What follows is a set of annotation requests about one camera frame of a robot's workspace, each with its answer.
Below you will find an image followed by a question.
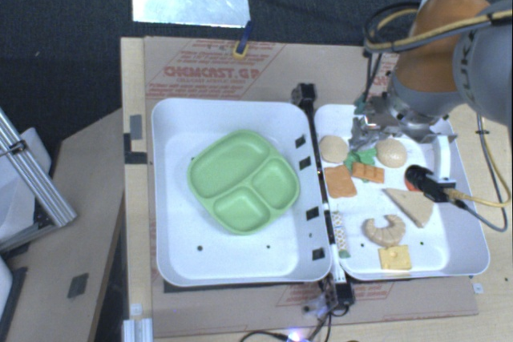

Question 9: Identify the orange toast slice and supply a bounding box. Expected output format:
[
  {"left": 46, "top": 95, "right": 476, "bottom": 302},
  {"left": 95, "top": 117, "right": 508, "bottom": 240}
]
[{"left": 323, "top": 165, "right": 358, "bottom": 199}]

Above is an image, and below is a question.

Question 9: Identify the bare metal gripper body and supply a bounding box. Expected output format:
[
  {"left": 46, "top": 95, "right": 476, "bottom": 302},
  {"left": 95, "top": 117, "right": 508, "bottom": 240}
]
[{"left": 368, "top": 91, "right": 444, "bottom": 141}]

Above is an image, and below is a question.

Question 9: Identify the brown cardboard board red print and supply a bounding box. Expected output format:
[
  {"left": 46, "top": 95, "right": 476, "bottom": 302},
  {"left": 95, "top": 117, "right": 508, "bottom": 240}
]
[{"left": 142, "top": 35, "right": 480, "bottom": 338}]

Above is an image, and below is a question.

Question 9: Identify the green divided plate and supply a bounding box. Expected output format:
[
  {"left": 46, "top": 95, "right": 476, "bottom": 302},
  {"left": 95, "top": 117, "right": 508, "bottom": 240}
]
[{"left": 186, "top": 129, "right": 302, "bottom": 236}]

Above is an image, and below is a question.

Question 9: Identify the yellow cheese slice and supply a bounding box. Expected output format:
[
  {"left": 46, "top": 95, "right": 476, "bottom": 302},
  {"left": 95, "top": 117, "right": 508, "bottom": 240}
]
[{"left": 378, "top": 244, "right": 413, "bottom": 272}]

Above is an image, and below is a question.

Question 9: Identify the beige round bun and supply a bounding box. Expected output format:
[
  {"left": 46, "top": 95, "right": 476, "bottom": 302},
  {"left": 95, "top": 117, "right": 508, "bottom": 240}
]
[
  {"left": 375, "top": 138, "right": 408, "bottom": 169},
  {"left": 318, "top": 135, "right": 349, "bottom": 164}
]

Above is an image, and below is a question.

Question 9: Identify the black block with thin wires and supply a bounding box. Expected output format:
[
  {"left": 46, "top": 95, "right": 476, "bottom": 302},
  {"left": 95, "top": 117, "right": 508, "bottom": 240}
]
[
  {"left": 319, "top": 279, "right": 357, "bottom": 318},
  {"left": 291, "top": 82, "right": 318, "bottom": 107}
]

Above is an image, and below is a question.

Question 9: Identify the orange waffle biscuit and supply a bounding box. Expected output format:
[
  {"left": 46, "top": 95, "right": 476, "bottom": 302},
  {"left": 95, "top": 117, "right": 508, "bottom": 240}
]
[{"left": 351, "top": 162, "right": 386, "bottom": 184}]

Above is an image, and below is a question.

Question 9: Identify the green lettuce leaf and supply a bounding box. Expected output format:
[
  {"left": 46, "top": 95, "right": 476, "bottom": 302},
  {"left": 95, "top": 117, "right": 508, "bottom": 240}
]
[{"left": 343, "top": 147, "right": 378, "bottom": 183}]

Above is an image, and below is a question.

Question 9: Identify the beige bread wedge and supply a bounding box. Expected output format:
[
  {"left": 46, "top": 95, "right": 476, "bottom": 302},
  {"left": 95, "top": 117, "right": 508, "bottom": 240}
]
[{"left": 382, "top": 187, "right": 434, "bottom": 230}]

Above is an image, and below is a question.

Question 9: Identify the thin black and white rod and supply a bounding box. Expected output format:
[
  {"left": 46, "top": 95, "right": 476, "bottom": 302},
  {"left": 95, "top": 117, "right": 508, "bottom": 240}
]
[{"left": 302, "top": 99, "right": 346, "bottom": 286}]

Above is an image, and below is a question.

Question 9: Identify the white plastic tray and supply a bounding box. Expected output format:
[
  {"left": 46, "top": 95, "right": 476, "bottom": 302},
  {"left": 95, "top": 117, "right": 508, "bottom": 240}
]
[
  {"left": 313, "top": 103, "right": 491, "bottom": 282},
  {"left": 151, "top": 97, "right": 334, "bottom": 288}
]

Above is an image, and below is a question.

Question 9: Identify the beige croissant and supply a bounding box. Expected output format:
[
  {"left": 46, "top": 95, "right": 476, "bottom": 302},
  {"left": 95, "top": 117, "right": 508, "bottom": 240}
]
[{"left": 362, "top": 214, "right": 407, "bottom": 248}]

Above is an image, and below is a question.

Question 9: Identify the white packet with yellow print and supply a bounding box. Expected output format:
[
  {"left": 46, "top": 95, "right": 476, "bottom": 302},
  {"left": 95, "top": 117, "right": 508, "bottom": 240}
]
[{"left": 330, "top": 210, "right": 352, "bottom": 260}]

